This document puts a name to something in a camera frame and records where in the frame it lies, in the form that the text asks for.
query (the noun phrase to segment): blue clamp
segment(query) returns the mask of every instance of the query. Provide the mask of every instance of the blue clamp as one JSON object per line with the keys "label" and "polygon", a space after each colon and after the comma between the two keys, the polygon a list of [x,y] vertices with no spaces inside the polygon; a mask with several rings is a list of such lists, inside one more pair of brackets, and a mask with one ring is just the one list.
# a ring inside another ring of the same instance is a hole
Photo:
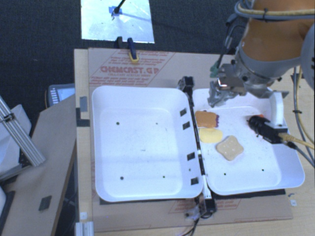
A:
{"label": "blue clamp", "polygon": [[136,48],[134,46],[134,42],[132,40],[132,38],[128,38],[127,39],[127,42],[128,42],[128,47],[129,47],[129,57],[131,59],[131,62],[132,63],[137,63],[139,61],[139,56],[137,54],[137,51],[136,51]]}

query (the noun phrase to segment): empty white tray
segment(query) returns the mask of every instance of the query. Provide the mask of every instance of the empty white tray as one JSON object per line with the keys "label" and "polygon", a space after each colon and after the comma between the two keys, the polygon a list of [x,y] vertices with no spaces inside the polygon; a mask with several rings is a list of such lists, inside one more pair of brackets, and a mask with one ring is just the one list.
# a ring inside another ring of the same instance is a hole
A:
{"label": "empty white tray", "polygon": [[95,185],[109,202],[193,198],[202,190],[186,95],[102,86],[92,95]]}
{"label": "empty white tray", "polygon": [[221,107],[208,105],[209,89],[193,92],[194,111],[209,111],[219,115],[217,129],[223,139],[233,135],[244,152],[233,161],[226,160],[216,150],[217,144],[201,143],[204,167],[209,187],[220,195],[298,187],[305,174],[297,152],[282,144],[272,145],[248,126],[250,116],[263,114],[271,119],[269,99],[251,94],[230,99]]}

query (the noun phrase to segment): metal plate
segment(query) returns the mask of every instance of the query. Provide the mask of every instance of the metal plate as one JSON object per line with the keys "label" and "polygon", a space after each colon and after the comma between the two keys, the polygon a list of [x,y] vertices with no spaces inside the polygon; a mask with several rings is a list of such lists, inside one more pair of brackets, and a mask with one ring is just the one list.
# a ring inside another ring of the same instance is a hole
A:
{"label": "metal plate", "polygon": [[121,0],[81,0],[82,39],[154,43],[149,0],[126,0],[119,14],[111,16]]}

